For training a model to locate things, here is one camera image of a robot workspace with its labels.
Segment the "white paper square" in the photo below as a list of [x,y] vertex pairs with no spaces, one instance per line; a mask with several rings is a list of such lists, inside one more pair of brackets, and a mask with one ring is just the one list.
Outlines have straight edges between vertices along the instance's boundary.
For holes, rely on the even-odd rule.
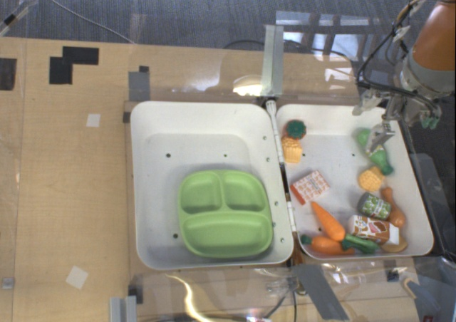
[[87,117],[87,127],[100,127],[101,114],[89,114]]
[[70,271],[70,274],[66,278],[66,282],[75,288],[82,289],[84,283],[86,282],[88,272],[73,266]]

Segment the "green plate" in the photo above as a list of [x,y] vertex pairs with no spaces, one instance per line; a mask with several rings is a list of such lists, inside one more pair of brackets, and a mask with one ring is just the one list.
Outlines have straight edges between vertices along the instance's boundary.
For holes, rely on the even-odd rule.
[[187,176],[179,188],[179,223],[187,248],[204,257],[253,256],[272,241],[266,192],[247,172],[208,170]]

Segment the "wooden table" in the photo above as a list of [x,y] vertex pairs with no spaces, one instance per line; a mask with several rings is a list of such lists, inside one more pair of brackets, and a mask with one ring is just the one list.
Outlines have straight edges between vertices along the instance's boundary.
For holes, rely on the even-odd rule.
[[[99,63],[74,65],[72,85],[50,85],[49,58],[61,57],[64,46],[99,48]],[[128,73],[148,66],[155,100],[252,102],[233,94],[232,83],[261,74],[262,53],[2,38],[0,58],[18,60],[16,87],[0,91],[0,277],[15,278],[13,289],[0,290],[0,321],[108,321],[109,298],[124,298],[137,275],[146,285],[141,318],[184,311],[186,290],[177,279],[135,264],[123,123]],[[286,54],[284,91],[291,95],[282,102],[357,101],[342,58]],[[100,116],[98,127],[87,126],[93,114]],[[400,265],[416,277],[411,259]],[[81,289],[66,283],[74,266],[88,273]],[[383,274],[335,285],[336,294],[355,314],[373,318],[374,310],[385,311],[376,321],[414,321],[413,300]],[[201,311],[266,310],[276,303],[267,298],[267,278],[253,269],[172,275],[195,286]],[[219,292],[224,301],[214,296]],[[308,296],[298,302],[300,316],[318,319]],[[290,319],[290,304],[287,299],[276,312],[277,321]]]

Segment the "red and white box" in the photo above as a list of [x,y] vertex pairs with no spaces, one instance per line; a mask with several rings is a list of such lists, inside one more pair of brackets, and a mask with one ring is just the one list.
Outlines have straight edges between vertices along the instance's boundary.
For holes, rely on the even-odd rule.
[[303,177],[297,182],[290,186],[291,191],[299,203],[305,205],[306,202],[310,202],[320,196],[323,192],[329,189],[329,184],[323,177],[323,175],[315,170],[309,175]]

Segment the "green bottle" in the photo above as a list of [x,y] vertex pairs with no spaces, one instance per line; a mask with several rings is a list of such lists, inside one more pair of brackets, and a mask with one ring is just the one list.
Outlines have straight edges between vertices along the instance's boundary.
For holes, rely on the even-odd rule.
[[[356,139],[358,140],[361,146],[366,146],[370,133],[370,130],[362,130],[359,132]],[[382,145],[377,146],[377,148],[372,152],[366,150],[366,154],[367,156],[369,156],[370,161],[372,161],[380,168],[380,171],[383,175],[389,175],[394,171],[393,167],[388,163],[388,159],[386,157],[386,150],[383,148]]]

